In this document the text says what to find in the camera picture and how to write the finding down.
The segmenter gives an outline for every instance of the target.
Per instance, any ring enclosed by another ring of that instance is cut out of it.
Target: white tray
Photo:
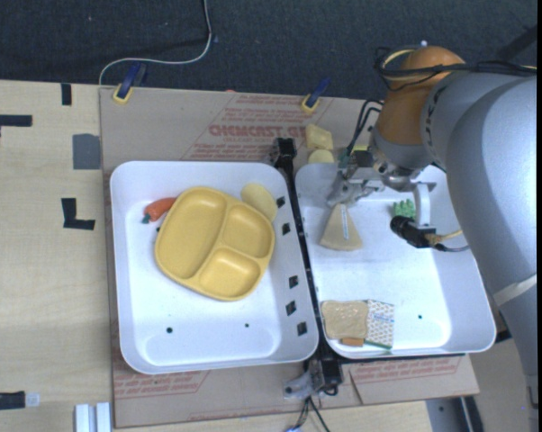
[[[410,198],[386,188],[349,208],[363,240],[356,251],[335,251],[319,240],[330,214],[326,199],[335,180],[335,164],[311,164],[296,175],[303,229],[318,301],[374,299],[394,305],[394,344],[344,346],[328,339],[346,358],[429,356],[479,352],[495,338],[495,325],[483,281],[470,251],[417,249],[392,233],[393,202]],[[419,177],[437,183],[430,193],[431,224],[438,233],[458,230],[444,174],[429,166]],[[463,236],[448,241],[463,246]]]
[[[153,253],[163,219],[144,207],[203,185],[240,198],[262,184],[285,204],[273,223],[275,251],[248,297],[216,301],[163,275]],[[119,333],[125,361],[162,374],[302,361],[319,341],[285,179],[271,166],[230,162],[128,162],[111,177]],[[284,234],[284,225],[289,232]]]

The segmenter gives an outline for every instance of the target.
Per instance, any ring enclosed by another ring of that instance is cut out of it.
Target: blue clamp
[[[126,104],[131,98],[133,87],[141,85],[146,76],[147,66],[139,61],[133,62],[122,83],[115,89],[113,100],[118,104]]]
[[[329,77],[323,78],[312,93],[309,93],[303,98],[301,102],[301,108],[306,113],[313,113],[319,105],[319,97],[325,93],[325,90],[330,85],[331,79]]]

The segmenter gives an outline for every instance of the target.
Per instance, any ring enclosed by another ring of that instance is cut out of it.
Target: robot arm
[[[405,54],[399,70],[386,68]],[[519,350],[538,430],[537,78],[526,67],[494,67],[466,66],[439,47],[401,49],[383,59],[380,73],[392,79],[391,91],[361,157],[365,164],[348,153],[339,159],[330,201],[368,195],[377,184],[410,191],[427,165],[445,170],[485,289]],[[392,228],[401,234],[397,223]]]

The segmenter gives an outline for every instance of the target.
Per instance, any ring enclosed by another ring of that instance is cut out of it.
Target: cardboard
[[[329,131],[336,155],[347,146],[363,101],[322,98],[308,114],[301,110],[302,98],[295,96],[138,88],[128,103],[120,105],[112,95],[112,88],[100,89],[114,425],[126,428],[299,411],[302,403],[285,399],[283,384],[303,372],[302,364],[154,376],[126,365],[118,344],[109,177],[130,160],[270,161],[275,138],[295,140],[297,169],[312,151],[305,145],[305,127],[313,123]],[[357,144],[367,141],[365,132]],[[344,364],[343,370],[338,395],[320,397],[320,408],[478,392],[468,355]]]

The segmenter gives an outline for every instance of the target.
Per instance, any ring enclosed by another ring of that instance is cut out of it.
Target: yellow plate
[[[161,225],[155,260],[169,278],[223,301],[246,297],[273,254],[275,232],[259,211],[223,192],[181,193]]]

